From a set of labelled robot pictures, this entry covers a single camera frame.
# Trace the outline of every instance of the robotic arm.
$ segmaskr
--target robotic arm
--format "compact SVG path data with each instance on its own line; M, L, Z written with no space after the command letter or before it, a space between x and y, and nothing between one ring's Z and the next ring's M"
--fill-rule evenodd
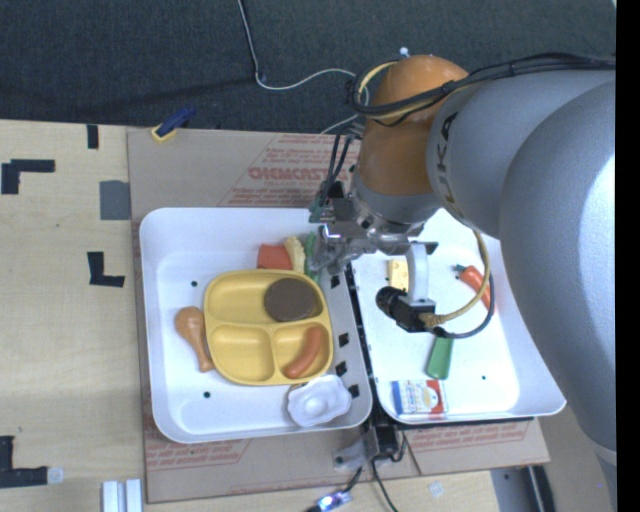
M383 71L372 105L360 103ZM310 220L321 223L312 269L332 274L363 254L407 253L439 208L499 239L617 508L615 85L615 59L543 55L472 74L432 56L377 64L353 84L367 123L351 187L329 176Z

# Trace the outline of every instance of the brown round object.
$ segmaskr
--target brown round object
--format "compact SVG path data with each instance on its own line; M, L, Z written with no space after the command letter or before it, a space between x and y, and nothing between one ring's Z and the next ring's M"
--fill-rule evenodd
M267 288L264 308L278 322L292 322L307 318L316 307L313 288L301 279L285 277Z

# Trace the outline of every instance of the yellow cable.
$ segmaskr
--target yellow cable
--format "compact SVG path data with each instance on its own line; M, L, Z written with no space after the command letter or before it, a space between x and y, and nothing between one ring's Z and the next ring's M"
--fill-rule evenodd
M489 252L487 251L487 246L482 239L482 236L478 231L473 231L476 239L478 240L478 249L480 251L480 257L482 258L482 263L484 264L484 277L482 279L482 285L478 289L476 295L471 299L465 306L460 309L448 313L446 315L436 315L435 313L421 313L418 315L418 318L424 322L427 327L436 327L441 325L449 320L453 320L466 312L468 312L475 304L480 300L482 294L486 290L489 285L489 276L491 274L491 268L489 265Z

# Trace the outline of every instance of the table surface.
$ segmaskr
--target table surface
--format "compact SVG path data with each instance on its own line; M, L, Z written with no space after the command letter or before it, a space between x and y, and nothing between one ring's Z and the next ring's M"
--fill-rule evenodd
M131 222L101 220L99 183L128 181L126 127L0 121L0 162L53 159L0 195L0 435L15 436L14 467L60 467L64 481L3 489L0 510L99 510L102 482L144 484L142 398ZM89 284L87 253L105 255L123 287ZM437 483L442 492L434 492ZM396 479L398 510L498 511L490 471ZM303 511L334 488L144 505L144 510ZM386 510L375 482L346 510Z

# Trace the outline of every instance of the white tray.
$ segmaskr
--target white tray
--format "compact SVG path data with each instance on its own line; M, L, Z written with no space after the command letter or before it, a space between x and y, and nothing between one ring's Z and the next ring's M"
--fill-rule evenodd
M418 239L439 244L429 257L429 298L436 302L436 312L457 310L472 298L474 291L455 279L453 265L475 265L481 271L484 268L475 236L440 210L427 222ZM352 263L378 396L385 411L400 422L449 423L544 416L559 412L566 403L517 309L500 243L486 236L484 240L491 258L496 314L481 333L454 342L449 377L439 381L448 407L445 414L398 414L392 382L429 379L425 367L434 336L403 331L376 306L376 293L388 285L385 280L388 260L394 258L376 253ZM468 314L444 327L449 332L466 332L480 324L485 315L485 306L478 302Z
M370 414L371 389L344 279L321 280L334 334L335 367L357 389L350 410L329 423L299 427L286 410L287 385L243 386L215 370L198 371L191 347L175 331L176 312L203 307L207 284L218 274L256 268L261 243L283 243L314 229L303 209L163 208L140 226L147 348L154 420L180 443L222 441L354 427ZM349 343L339 343L340 335Z

